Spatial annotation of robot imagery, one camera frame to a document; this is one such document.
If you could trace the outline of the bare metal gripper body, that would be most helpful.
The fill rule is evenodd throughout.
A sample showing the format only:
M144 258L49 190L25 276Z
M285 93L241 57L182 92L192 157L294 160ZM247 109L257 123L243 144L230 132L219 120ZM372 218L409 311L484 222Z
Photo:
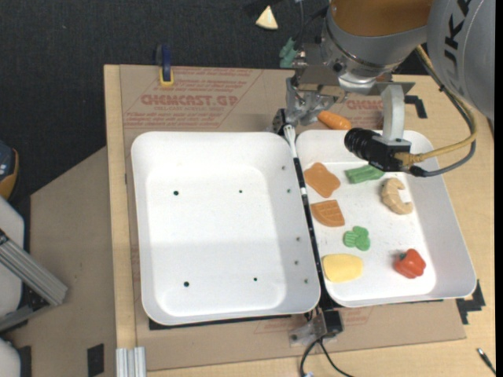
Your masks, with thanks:
M294 61L302 91L330 94L336 87L367 95L376 79L390 70L390 52L375 44L307 43Z

